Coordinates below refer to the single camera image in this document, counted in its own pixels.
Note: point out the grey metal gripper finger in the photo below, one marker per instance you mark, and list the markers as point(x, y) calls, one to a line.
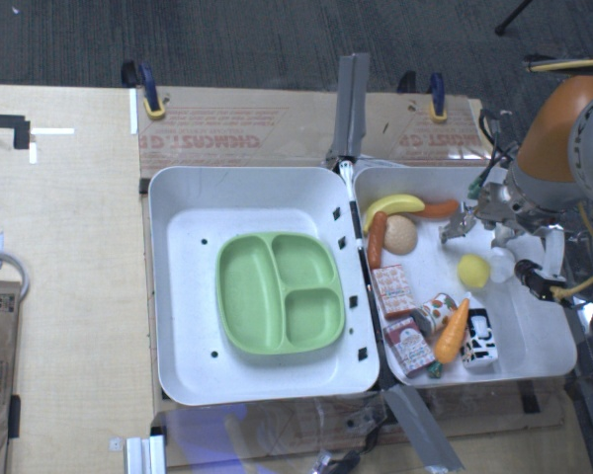
point(467, 213)
point(449, 231)

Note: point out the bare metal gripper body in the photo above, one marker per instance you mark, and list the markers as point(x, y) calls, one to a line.
point(499, 205)

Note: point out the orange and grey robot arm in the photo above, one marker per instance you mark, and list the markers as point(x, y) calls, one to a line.
point(548, 131)

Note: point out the orange sausage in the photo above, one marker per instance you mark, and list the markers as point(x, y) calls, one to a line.
point(440, 209)

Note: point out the yellow lemon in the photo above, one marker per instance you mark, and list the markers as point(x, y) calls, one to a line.
point(473, 270)

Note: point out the tan bread bun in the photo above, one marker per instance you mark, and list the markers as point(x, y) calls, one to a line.
point(401, 236)

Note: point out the yellow banana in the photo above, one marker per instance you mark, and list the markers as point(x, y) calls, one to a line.
point(393, 203)

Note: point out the red sausage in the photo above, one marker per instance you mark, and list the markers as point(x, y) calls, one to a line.
point(375, 245)

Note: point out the white can with tomato print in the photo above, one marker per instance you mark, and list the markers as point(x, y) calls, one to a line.
point(437, 311)

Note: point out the orange and white carton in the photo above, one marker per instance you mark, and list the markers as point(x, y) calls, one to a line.
point(393, 290)

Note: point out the orange carrot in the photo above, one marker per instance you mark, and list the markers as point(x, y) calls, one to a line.
point(452, 336)

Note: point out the black and white milk carton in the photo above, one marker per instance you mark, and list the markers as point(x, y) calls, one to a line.
point(480, 341)

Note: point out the red and white carton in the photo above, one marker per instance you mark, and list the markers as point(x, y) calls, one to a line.
point(409, 347)

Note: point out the white plastic tray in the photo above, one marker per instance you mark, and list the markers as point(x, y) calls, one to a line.
point(529, 334)
point(188, 314)

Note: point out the green divided plate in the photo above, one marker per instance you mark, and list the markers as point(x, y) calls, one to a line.
point(247, 294)

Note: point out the brown cardboard board red print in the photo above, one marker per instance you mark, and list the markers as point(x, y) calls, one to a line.
point(257, 131)

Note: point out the black cylinder on white bracket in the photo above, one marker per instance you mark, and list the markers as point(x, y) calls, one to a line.
point(536, 277)

